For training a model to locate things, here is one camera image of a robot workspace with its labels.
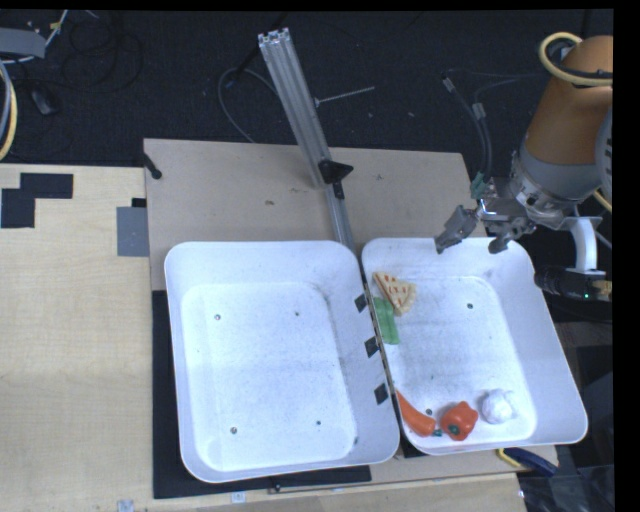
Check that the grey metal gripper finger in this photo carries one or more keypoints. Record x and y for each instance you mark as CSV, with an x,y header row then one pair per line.
x,y
504,239
455,227

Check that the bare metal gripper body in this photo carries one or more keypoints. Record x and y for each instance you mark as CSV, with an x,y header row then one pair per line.
x,y
510,212

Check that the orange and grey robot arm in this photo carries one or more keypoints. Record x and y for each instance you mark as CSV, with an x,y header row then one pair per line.
x,y
567,125

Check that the toy pizza slice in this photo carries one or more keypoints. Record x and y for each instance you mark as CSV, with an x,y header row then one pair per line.
x,y
397,292

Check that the white plastic tray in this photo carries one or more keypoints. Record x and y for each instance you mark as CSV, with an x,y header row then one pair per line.
x,y
270,370
460,345

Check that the green toy pea pod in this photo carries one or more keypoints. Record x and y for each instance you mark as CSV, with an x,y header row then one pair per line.
x,y
387,322

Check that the white toy garlic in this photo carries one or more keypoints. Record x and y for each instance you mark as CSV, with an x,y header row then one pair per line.
x,y
497,406

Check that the orange toy bell pepper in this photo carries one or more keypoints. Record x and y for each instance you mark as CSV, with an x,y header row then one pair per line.
x,y
459,421

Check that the orange toy carrot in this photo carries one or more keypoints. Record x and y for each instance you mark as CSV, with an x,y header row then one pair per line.
x,y
415,420

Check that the pale brown flat board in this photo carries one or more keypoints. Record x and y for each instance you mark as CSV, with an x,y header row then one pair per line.
x,y
240,200

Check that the black cylinder on white bracket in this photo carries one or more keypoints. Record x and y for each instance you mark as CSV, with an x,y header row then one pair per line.
x,y
565,282

